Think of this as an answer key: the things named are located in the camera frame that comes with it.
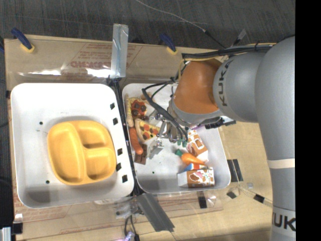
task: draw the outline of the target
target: toy milk carton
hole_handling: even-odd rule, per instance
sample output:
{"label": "toy milk carton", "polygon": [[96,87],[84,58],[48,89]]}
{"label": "toy milk carton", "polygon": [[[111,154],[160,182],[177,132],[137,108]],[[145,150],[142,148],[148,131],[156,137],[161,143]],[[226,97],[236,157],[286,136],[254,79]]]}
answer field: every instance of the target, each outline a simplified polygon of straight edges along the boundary
{"label": "toy milk carton", "polygon": [[214,171],[212,167],[202,170],[184,171],[177,174],[180,187],[213,187]]}
{"label": "toy milk carton", "polygon": [[186,145],[189,153],[200,159],[204,163],[208,162],[208,153],[206,146],[197,134],[196,130],[191,130],[188,132],[188,143]]}

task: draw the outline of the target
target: brown cylinder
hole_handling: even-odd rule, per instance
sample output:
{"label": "brown cylinder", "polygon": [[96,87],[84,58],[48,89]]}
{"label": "brown cylinder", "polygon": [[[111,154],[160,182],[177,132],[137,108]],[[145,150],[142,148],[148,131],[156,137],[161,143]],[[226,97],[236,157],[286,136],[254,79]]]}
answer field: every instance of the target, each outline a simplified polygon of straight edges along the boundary
{"label": "brown cylinder", "polygon": [[213,81],[221,62],[215,59],[190,62],[174,94],[176,107],[187,113],[204,114],[218,110],[213,97]]}

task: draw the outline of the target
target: white tray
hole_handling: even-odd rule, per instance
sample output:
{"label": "white tray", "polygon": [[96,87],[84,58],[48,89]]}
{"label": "white tray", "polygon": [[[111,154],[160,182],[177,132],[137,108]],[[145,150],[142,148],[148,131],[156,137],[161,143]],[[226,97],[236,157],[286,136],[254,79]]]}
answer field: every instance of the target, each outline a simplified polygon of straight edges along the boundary
{"label": "white tray", "polygon": [[[140,97],[142,95],[141,89],[149,85],[151,84],[134,83],[125,86],[122,92],[124,102],[126,94],[128,94],[129,97]],[[150,88],[147,91],[153,94],[158,88],[160,88],[160,86]],[[154,96],[155,102],[167,109],[171,93],[171,86],[166,86]],[[167,139],[163,139],[163,145],[165,148],[163,148],[159,154],[155,155],[152,159],[147,159],[145,165],[139,163],[134,164],[138,183],[145,192],[153,194],[169,194],[176,192],[202,191],[208,189],[222,189],[230,184],[231,174],[218,129],[207,130],[205,127],[202,127],[197,129],[197,132],[209,150],[209,162],[207,165],[214,169],[214,187],[179,187],[177,174],[182,172],[186,165],[181,161],[179,156],[174,154],[174,152],[178,148],[183,149],[183,147],[172,144]]]}
{"label": "white tray", "polygon": [[[111,88],[103,84],[24,83],[12,90],[11,103],[17,190],[25,206],[44,208],[131,193],[134,180]],[[109,130],[121,169],[103,181],[69,186],[52,171],[47,134],[57,123],[80,119],[97,121]]]}

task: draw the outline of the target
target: white cable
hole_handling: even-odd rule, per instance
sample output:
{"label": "white cable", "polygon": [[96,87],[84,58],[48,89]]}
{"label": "white cable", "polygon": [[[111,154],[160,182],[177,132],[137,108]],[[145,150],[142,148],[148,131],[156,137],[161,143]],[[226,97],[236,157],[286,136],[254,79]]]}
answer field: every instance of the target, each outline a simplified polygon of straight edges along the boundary
{"label": "white cable", "polygon": [[140,1],[140,0],[135,0],[135,1],[138,2],[138,3],[140,3],[140,4],[142,4],[143,6],[146,6],[146,7],[150,8],[150,9],[153,9],[153,10],[155,10],[155,11],[158,11],[158,12],[161,12],[161,13],[164,13],[164,14],[168,14],[168,15],[172,15],[172,16],[174,16],[174,17],[176,17],[176,18],[178,18],[178,19],[180,19],[180,20],[182,20],[182,21],[184,21],[184,22],[187,22],[187,23],[189,23],[189,24],[192,24],[193,26],[201,29],[203,32],[206,32],[206,30],[204,30],[202,27],[200,27],[200,26],[198,26],[197,24],[195,24],[195,23],[193,23],[193,22],[190,22],[190,21],[188,21],[188,20],[186,20],[186,19],[184,19],[184,18],[182,18],[182,17],[180,17],[180,16],[178,16],[178,15],[176,15],[176,14],[169,13],[169,12],[165,12],[165,11],[162,11],[162,10],[160,10],[160,9],[151,7],[151,6],[143,3],[143,2]]}

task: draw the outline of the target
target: yellow divided plate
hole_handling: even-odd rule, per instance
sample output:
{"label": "yellow divided plate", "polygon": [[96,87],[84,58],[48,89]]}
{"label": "yellow divided plate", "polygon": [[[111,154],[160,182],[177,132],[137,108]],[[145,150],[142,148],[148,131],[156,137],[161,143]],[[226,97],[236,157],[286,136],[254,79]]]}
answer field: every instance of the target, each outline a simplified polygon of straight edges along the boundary
{"label": "yellow divided plate", "polygon": [[116,169],[116,154],[108,130],[92,120],[54,125],[48,133],[48,152],[56,177],[68,185],[104,180]]}

